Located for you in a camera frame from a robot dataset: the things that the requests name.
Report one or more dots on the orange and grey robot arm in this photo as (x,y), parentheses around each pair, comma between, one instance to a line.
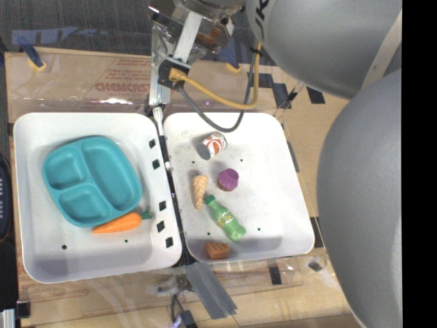
(317,36)

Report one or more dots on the orange carrot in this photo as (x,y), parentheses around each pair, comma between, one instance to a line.
(119,223)

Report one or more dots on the brown cardboard board red print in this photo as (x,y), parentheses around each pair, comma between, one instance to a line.
(78,77)

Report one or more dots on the green bottle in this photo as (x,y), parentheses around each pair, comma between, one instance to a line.
(225,219)

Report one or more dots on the red and white can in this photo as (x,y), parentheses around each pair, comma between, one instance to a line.
(215,143)

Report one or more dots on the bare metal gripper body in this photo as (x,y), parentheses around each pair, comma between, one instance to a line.
(164,10)

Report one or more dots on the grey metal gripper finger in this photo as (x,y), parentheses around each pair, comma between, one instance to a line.
(157,96)

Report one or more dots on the beige ice cream cone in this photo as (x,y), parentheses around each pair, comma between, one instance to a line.
(199,190)

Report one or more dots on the white plastic tray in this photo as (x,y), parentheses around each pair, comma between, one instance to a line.
(273,183)
(41,251)

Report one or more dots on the brown waffle biscuit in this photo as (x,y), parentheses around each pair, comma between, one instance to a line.
(217,250)

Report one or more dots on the blue divided plate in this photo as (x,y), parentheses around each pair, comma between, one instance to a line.
(102,173)

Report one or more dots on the thin black and white rod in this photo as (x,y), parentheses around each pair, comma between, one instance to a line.
(165,149)

